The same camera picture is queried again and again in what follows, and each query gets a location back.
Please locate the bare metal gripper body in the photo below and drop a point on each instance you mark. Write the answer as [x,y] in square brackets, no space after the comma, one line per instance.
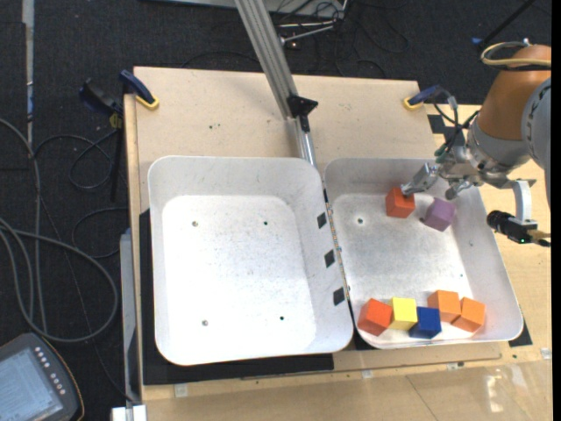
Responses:
[462,167]

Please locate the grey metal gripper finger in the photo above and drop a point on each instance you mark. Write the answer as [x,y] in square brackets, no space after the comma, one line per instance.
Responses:
[423,180]
[458,190]

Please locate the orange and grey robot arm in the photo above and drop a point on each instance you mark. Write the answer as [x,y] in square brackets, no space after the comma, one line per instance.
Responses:
[508,103]

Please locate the purple cube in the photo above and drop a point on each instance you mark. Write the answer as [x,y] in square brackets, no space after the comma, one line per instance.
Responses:
[439,215]

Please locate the red cube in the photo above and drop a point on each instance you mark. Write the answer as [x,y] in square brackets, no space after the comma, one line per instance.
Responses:
[398,206]
[374,316]

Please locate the white plastic tray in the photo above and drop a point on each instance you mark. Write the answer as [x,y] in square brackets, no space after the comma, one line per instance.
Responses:
[403,261]
[236,261]

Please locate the orange cube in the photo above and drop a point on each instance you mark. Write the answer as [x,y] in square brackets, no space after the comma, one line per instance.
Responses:
[445,304]
[470,315]

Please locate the yellow cube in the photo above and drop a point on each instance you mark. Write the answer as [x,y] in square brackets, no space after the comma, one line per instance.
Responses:
[403,311]

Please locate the blue cube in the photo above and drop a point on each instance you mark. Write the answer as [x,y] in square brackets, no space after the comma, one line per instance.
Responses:
[427,323]

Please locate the pale wood board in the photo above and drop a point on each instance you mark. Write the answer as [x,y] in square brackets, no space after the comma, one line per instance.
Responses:
[219,116]

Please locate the black cylinder on white bracket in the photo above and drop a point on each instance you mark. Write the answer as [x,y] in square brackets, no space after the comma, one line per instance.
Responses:
[510,225]

